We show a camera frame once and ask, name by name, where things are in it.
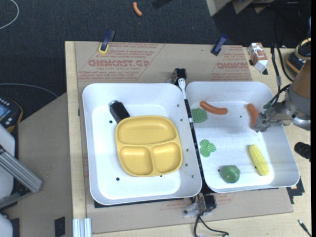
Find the cardboard sheet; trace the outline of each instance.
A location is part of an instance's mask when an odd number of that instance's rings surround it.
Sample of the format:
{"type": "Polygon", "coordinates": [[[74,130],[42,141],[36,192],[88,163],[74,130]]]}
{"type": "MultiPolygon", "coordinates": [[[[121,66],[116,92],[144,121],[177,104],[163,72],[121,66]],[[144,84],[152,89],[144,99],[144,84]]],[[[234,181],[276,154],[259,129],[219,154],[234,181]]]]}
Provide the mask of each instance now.
{"type": "MultiPolygon", "coordinates": [[[[99,45],[99,42],[75,42],[86,208],[93,233],[193,223],[195,218],[184,218],[182,214],[183,207],[192,203],[189,198],[95,206],[89,190],[82,92],[95,82],[166,82],[175,68],[186,69],[187,84],[192,81],[251,81],[242,46],[224,45],[215,56],[210,52],[212,45],[111,42],[108,53],[101,56],[99,45]]],[[[217,208],[205,216],[205,221],[292,211],[286,188],[214,195],[217,208]]]]}

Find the blue clamp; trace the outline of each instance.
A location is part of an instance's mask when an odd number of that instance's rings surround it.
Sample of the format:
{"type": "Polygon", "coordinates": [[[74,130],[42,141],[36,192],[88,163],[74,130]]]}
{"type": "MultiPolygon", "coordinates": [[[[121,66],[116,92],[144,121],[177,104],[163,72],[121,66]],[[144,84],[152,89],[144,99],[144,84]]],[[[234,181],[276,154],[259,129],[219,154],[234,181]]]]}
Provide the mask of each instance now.
{"type": "Polygon", "coordinates": [[[222,34],[220,39],[216,42],[216,45],[213,47],[211,53],[217,56],[221,51],[222,45],[226,42],[227,39],[228,36],[226,34],[222,34]]]}
{"type": "Polygon", "coordinates": [[[115,31],[108,29],[105,34],[103,42],[99,46],[99,53],[105,55],[109,49],[108,42],[111,42],[114,39],[115,31]]]}

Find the yellow plate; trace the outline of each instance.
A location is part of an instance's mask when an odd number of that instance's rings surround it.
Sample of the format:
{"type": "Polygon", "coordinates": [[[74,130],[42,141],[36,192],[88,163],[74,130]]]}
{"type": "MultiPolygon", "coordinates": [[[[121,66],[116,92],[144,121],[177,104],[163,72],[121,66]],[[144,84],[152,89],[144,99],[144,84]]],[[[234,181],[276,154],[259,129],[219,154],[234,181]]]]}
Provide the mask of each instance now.
{"type": "Polygon", "coordinates": [[[118,158],[132,176],[169,174],[182,164],[174,123],[163,116],[137,116],[120,121],[115,132],[118,158]]]}

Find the toy sausage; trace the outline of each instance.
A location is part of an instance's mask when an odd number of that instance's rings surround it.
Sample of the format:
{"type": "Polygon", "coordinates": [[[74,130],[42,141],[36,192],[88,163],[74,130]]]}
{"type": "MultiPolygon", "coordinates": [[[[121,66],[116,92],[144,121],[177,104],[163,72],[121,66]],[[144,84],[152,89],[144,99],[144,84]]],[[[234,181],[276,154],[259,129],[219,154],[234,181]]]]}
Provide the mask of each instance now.
{"type": "Polygon", "coordinates": [[[247,104],[247,110],[250,113],[251,116],[251,129],[254,129],[255,124],[257,123],[257,117],[258,117],[258,111],[254,107],[253,104],[247,104]]]}
{"type": "Polygon", "coordinates": [[[201,101],[199,105],[204,110],[206,110],[210,113],[218,114],[218,115],[224,115],[228,112],[227,108],[218,108],[218,107],[215,107],[215,106],[212,106],[212,105],[206,103],[205,101],[201,101]]]}
{"type": "Polygon", "coordinates": [[[137,2],[133,3],[133,10],[135,11],[135,13],[137,14],[137,16],[141,17],[143,15],[143,13],[138,9],[137,7],[137,2]]]}

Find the white tray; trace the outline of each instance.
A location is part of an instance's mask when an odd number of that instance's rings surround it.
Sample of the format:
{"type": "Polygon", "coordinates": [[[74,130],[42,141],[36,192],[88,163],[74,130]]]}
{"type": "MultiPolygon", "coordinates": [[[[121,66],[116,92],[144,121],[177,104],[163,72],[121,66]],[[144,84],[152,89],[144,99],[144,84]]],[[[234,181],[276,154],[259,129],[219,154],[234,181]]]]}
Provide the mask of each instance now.
{"type": "Polygon", "coordinates": [[[299,171],[283,126],[270,127],[265,132],[250,128],[250,115],[246,109],[252,103],[258,112],[272,99],[270,89],[260,82],[191,82],[186,88],[191,110],[204,100],[216,107],[226,107],[228,113],[207,113],[207,120],[195,123],[197,143],[207,139],[216,151],[207,158],[200,155],[205,182],[218,193],[254,189],[288,187],[299,180],[299,171]],[[270,172],[260,176],[247,152],[255,144],[265,157],[270,172]],[[226,183],[219,169],[224,165],[236,165],[240,179],[226,183]]]}
{"type": "Polygon", "coordinates": [[[95,83],[82,95],[92,197],[113,205],[158,199],[193,197],[202,180],[181,90],[169,83],[95,83]],[[109,104],[122,102],[131,117],[158,115],[175,124],[183,150],[182,166],[163,176],[134,177],[120,165],[116,122],[109,104]]]}

